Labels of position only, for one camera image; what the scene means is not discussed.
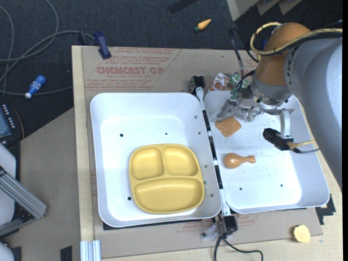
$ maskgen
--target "black device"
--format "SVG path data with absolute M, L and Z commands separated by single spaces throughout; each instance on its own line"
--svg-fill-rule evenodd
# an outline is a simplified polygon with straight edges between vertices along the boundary
M 22 137 L 22 123 L 16 109 L 9 102 L 0 100 L 0 142 L 11 148 Z

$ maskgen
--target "yellow divided plate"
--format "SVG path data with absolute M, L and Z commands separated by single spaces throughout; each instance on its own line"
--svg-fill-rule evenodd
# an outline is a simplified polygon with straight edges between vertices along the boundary
M 198 207 L 204 182 L 194 152 L 179 144 L 148 145 L 129 160 L 129 178 L 135 203 L 152 214 L 171 214 Z

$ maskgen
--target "blue clamp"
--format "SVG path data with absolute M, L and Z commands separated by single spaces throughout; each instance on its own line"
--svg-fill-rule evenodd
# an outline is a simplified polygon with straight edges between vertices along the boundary
M 97 43 L 97 45 L 100 46 L 99 54 L 101 57 L 105 60 L 108 58 L 111 58 L 111 53 L 108 50 L 107 42 L 105 40 L 105 36 L 101 31 L 95 31 L 94 32 L 94 40 Z

